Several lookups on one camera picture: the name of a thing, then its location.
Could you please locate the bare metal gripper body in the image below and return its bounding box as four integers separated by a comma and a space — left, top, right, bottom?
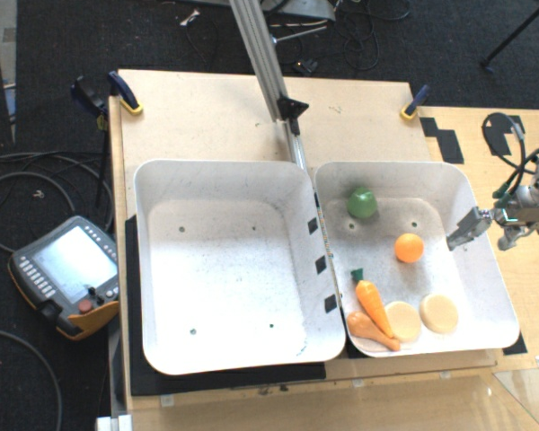
492, 183, 539, 236

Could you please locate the white plastic tray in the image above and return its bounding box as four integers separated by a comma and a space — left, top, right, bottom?
133, 158, 347, 376
313, 160, 521, 359

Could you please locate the orange fruit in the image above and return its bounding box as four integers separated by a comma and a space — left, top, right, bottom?
393, 233, 426, 264

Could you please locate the beige round biscuit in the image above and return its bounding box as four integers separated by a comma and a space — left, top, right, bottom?
384, 301, 422, 344
419, 294, 459, 335

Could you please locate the green apple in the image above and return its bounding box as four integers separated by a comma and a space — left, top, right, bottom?
346, 186, 379, 220

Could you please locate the orange carrot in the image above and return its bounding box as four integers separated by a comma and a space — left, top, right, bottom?
350, 268, 395, 339

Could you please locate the tan chicken drumstick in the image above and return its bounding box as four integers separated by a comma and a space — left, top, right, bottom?
346, 310, 402, 353

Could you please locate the thin black and white rod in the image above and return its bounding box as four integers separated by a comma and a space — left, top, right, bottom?
287, 121, 344, 307

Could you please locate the pale wood board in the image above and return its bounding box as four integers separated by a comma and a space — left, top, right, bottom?
116, 68, 499, 412

